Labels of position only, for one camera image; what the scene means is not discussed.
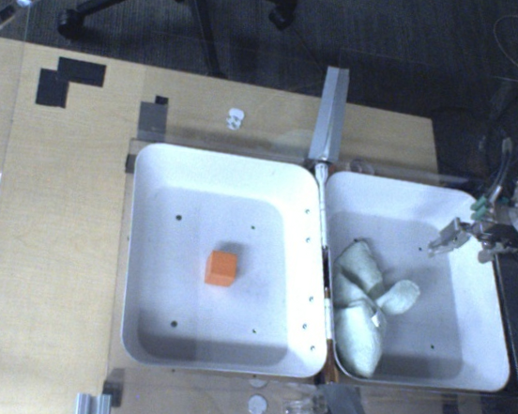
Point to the thin black and white rod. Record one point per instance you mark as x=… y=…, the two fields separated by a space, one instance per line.
x=324 y=210

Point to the white plastic tray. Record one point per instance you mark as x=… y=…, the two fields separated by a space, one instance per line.
x=223 y=187
x=452 y=321

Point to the orange cube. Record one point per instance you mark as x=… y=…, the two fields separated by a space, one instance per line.
x=221 y=268

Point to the pale green plush toy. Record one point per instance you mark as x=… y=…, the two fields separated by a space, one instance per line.
x=357 y=337

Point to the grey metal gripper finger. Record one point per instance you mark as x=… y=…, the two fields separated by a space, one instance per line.
x=449 y=236
x=489 y=252

